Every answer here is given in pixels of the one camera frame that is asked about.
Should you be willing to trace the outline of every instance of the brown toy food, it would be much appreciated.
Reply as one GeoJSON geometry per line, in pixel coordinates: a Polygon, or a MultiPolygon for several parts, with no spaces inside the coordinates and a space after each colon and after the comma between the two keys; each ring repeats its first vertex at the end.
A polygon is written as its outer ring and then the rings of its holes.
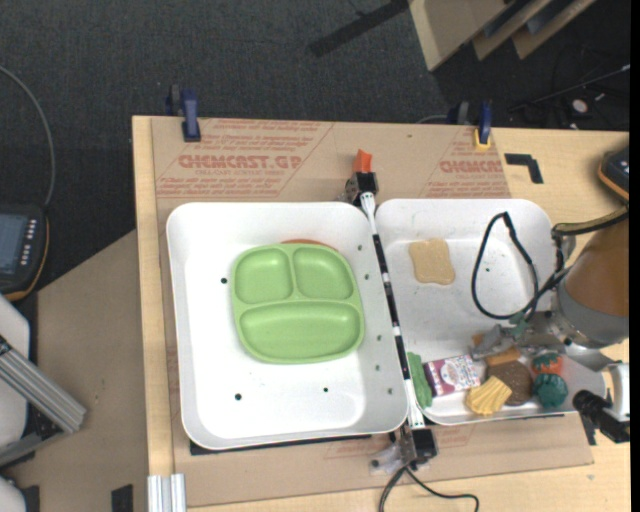
{"type": "Polygon", "coordinates": [[[415,278],[421,283],[447,285],[456,278],[446,240],[434,238],[413,242],[409,245],[409,256],[415,278]]]}
{"type": "Polygon", "coordinates": [[[487,369],[487,377],[495,376],[511,388],[511,396],[505,402],[506,405],[522,405],[531,400],[533,396],[533,379],[529,369],[520,361],[490,366],[487,369]]]}

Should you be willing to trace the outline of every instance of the table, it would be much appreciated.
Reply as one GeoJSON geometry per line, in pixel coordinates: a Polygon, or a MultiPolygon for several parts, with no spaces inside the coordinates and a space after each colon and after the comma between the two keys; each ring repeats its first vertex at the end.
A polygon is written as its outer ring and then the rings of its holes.
{"type": "MultiPolygon", "coordinates": [[[[151,475],[168,476],[175,472],[176,466],[169,407],[162,270],[159,263],[159,231],[162,227],[159,230],[154,170],[152,125],[158,119],[136,116],[132,123],[148,466],[151,475]]],[[[345,137],[357,130],[360,136],[370,132],[371,138],[380,137],[386,129],[385,125],[356,123],[334,123],[333,128],[340,128],[345,137]]],[[[415,143],[424,142],[428,145],[434,127],[410,125],[402,129],[409,132],[407,136],[412,137],[415,143]]],[[[388,125],[389,133],[398,130],[398,125],[388,125]]],[[[536,202],[546,210],[552,223],[585,220],[609,213],[615,207],[615,198],[598,183],[595,168],[605,151],[628,144],[627,133],[495,128],[492,130],[492,139],[498,148],[511,196],[536,202]],[[504,153],[531,154],[540,165],[544,184],[534,185],[524,168],[506,165],[504,153]]],[[[183,145],[183,142],[177,138],[175,144],[183,145]]],[[[576,254],[585,241],[579,240],[576,254]]],[[[606,355],[628,361],[628,342],[610,347],[606,355]]],[[[475,493],[486,510],[547,510],[554,507],[564,510],[568,506],[580,510],[618,511],[630,508],[629,446],[614,445],[600,435],[597,436],[597,442],[598,445],[593,447],[593,465],[454,480],[440,482],[436,487],[444,493],[475,493]],[[542,490],[544,500],[540,500],[542,490]]],[[[197,510],[376,510],[379,495],[380,489],[375,488],[263,500],[259,503],[206,506],[197,510]]],[[[389,510],[424,510],[428,506],[439,507],[437,510],[455,509],[447,507],[456,505],[441,503],[435,498],[426,498],[429,502],[418,499],[421,495],[422,491],[417,486],[400,486],[388,501],[389,510]]]]}

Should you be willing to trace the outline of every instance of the black wire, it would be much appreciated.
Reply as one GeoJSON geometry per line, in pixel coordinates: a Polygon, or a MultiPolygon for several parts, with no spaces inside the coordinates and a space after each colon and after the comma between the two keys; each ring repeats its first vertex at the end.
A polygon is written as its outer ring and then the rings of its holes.
{"type": "Polygon", "coordinates": [[[623,220],[629,218],[629,204],[626,203],[618,210],[605,215],[604,217],[600,217],[599,219],[595,219],[590,222],[576,222],[572,224],[561,223],[556,224],[551,229],[551,236],[560,240],[562,237],[566,236],[576,236],[576,235],[584,235],[587,233],[593,233],[594,231],[599,231],[604,228],[608,228],[623,220]]]}
{"type": "Polygon", "coordinates": [[[22,82],[22,80],[20,80],[16,75],[14,75],[11,71],[9,71],[7,68],[3,66],[0,66],[0,72],[8,76],[16,84],[18,84],[20,88],[27,94],[27,96],[29,96],[29,99],[33,102],[34,106],[36,107],[36,110],[38,111],[38,115],[42,120],[42,125],[44,126],[44,131],[47,135],[47,142],[49,143],[49,155],[51,158],[51,174],[49,179],[49,190],[47,191],[47,195],[43,203],[43,209],[46,210],[47,207],[49,206],[49,203],[51,202],[51,197],[53,196],[53,189],[55,187],[55,182],[56,182],[56,155],[53,149],[53,137],[51,136],[51,129],[49,128],[49,123],[47,122],[47,118],[44,115],[44,112],[42,111],[42,108],[40,107],[38,100],[33,95],[31,90],[29,90],[29,88],[22,82]]]}
{"type": "Polygon", "coordinates": [[[520,243],[520,240],[518,240],[515,227],[513,226],[513,222],[511,221],[511,217],[509,216],[508,212],[498,213],[489,221],[489,224],[487,225],[487,229],[485,230],[484,236],[482,237],[482,243],[480,244],[480,249],[478,250],[478,256],[476,257],[475,265],[473,266],[473,274],[471,275],[471,297],[473,298],[473,302],[475,303],[476,307],[480,310],[480,312],[482,312],[482,314],[484,314],[485,316],[488,316],[489,318],[493,318],[495,320],[509,320],[510,318],[512,318],[514,315],[518,313],[526,314],[526,319],[528,320],[535,313],[536,306],[538,304],[538,299],[540,297],[538,273],[536,272],[535,266],[533,264],[533,261],[531,260],[531,257],[529,256],[529,253],[527,253],[527,250],[520,243]],[[489,235],[491,234],[491,230],[493,229],[494,224],[500,219],[504,221],[505,226],[509,231],[509,237],[511,238],[511,241],[516,246],[516,249],[522,256],[524,261],[527,263],[527,266],[529,267],[529,270],[531,272],[531,280],[533,282],[533,297],[531,298],[531,300],[527,303],[526,306],[524,306],[519,311],[515,311],[508,315],[498,315],[495,313],[491,313],[490,311],[487,311],[482,306],[482,304],[480,304],[480,300],[478,299],[478,293],[476,289],[476,281],[478,279],[478,270],[480,268],[480,263],[482,263],[482,256],[487,246],[487,242],[489,241],[489,235]]]}
{"type": "MultiPolygon", "coordinates": [[[[550,94],[554,94],[558,91],[558,78],[560,69],[567,68],[567,64],[563,64],[563,60],[566,61],[566,54],[568,51],[576,52],[577,55],[571,58],[571,63],[576,63],[579,66],[578,72],[581,73],[580,77],[575,81],[576,85],[588,80],[589,76],[593,76],[599,69],[603,68],[605,64],[615,59],[616,61],[624,58],[625,61],[628,60],[628,55],[626,53],[618,53],[618,52],[606,52],[602,50],[598,50],[590,47],[586,43],[568,43],[565,44],[560,51],[558,52],[556,58],[554,59],[553,66],[551,68],[551,76],[550,76],[550,94]],[[592,67],[589,71],[584,70],[584,61],[587,57],[590,57],[592,60],[596,60],[596,65],[592,67]]],[[[555,122],[557,126],[566,128],[567,123],[563,118],[562,114],[566,113],[567,108],[561,103],[561,96],[556,96],[553,98],[549,98],[548,100],[529,100],[522,102],[520,105],[509,107],[509,111],[514,109],[520,110],[521,116],[525,123],[529,125],[536,125],[540,128],[545,128],[549,125],[549,120],[553,116],[555,118],[555,122]]],[[[608,119],[600,109],[593,109],[602,120],[609,126],[614,127],[610,119],[608,119]]],[[[618,129],[624,128],[624,124],[617,127],[618,129]]]]}
{"type": "Polygon", "coordinates": [[[547,281],[540,287],[540,290],[538,291],[537,295],[534,296],[529,302],[529,304],[527,304],[523,308],[523,311],[527,311],[529,309],[531,309],[532,312],[535,311],[535,307],[537,305],[537,302],[540,300],[540,297],[542,297],[542,295],[544,295],[549,290],[552,290],[556,286],[558,286],[560,282],[565,278],[565,276],[569,273],[569,270],[571,267],[565,268],[564,254],[562,253],[562,249],[560,248],[561,239],[563,236],[569,236],[569,235],[575,236],[575,235],[581,235],[585,233],[591,233],[593,231],[597,231],[605,227],[609,227],[614,224],[617,224],[618,222],[621,222],[628,218],[629,218],[629,210],[627,205],[625,213],[616,217],[608,218],[606,221],[603,221],[599,224],[589,225],[587,227],[582,227],[580,229],[574,228],[573,230],[571,230],[570,228],[565,228],[564,231],[558,230],[558,224],[556,224],[551,230],[552,236],[556,240],[556,243],[558,245],[558,263],[556,265],[556,270],[553,274],[551,274],[551,276],[549,276],[549,279],[547,279],[547,281]]]}
{"type": "Polygon", "coordinates": [[[415,483],[417,483],[420,487],[422,487],[424,490],[430,492],[431,494],[433,494],[434,496],[437,496],[438,498],[444,498],[447,500],[457,500],[457,499],[461,499],[461,498],[465,498],[465,499],[471,499],[473,501],[475,501],[476,505],[474,507],[474,512],[478,512],[478,510],[480,510],[480,500],[478,499],[478,497],[475,494],[469,494],[469,493],[465,493],[465,494],[442,494],[440,492],[434,491],[431,487],[427,486],[424,482],[421,482],[420,479],[413,474],[413,471],[411,471],[409,468],[406,468],[406,472],[407,474],[413,479],[413,481],[415,483]]]}
{"type": "Polygon", "coordinates": [[[398,483],[400,478],[402,478],[402,475],[404,473],[409,475],[411,477],[411,479],[415,483],[417,483],[420,487],[422,487],[425,491],[433,494],[434,496],[437,496],[438,498],[444,498],[444,499],[447,499],[447,500],[471,499],[471,500],[473,500],[475,502],[475,507],[473,509],[474,512],[478,512],[478,510],[480,510],[480,500],[474,494],[468,494],[468,493],[466,493],[466,494],[442,494],[440,492],[437,492],[437,491],[433,490],[431,487],[427,486],[424,482],[421,482],[420,479],[413,473],[413,471],[411,471],[411,469],[409,469],[409,466],[405,466],[405,467],[400,468],[393,475],[393,477],[391,477],[391,479],[389,480],[387,485],[384,487],[384,489],[382,491],[382,495],[380,496],[380,502],[378,504],[378,512],[384,512],[384,504],[387,501],[387,498],[389,497],[389,494],[391,494],[391,491],[393,490],[395,485],[398,483]]]}

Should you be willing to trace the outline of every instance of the orange toy food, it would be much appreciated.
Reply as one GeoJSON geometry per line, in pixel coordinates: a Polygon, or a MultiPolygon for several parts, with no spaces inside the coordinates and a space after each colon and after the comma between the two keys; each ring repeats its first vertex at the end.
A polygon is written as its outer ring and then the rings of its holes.
{"type": "Polygon", "coordinates": [[[541,373],[555,373],[559,375],[562,371],[562,356],[553,352],[542,354],[531,362],[531,369],[536,375],[540,375],[541,373]]]}

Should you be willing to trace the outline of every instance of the black carpet floor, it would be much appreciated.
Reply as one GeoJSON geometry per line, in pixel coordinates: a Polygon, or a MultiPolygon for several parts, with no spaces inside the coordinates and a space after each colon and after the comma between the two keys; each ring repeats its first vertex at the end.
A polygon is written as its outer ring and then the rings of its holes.
{"type": "MultiPolygon", "coordinates": [[[[57,157],[40,286],[134,229],[131,116],[163,114],[173,83],[196,90],[201,116],[416,123],[490,100],[494,126],[567,129],[558,107],[579,94],[593,115],[577,128],[628,130],[628,72],[509,107],[629,63],[630,32],[631,0],[599,0],[525,60],[510,42],[483,62],[467,45],[429,72],[397,0],[4,3],[0,65],[38,98],[57,157]],[[386,19],[368,27],[373,12],[386,19]]],[[[45,133],[2,74],[0,113],[0,202],[41,202],[45,133]]]]}

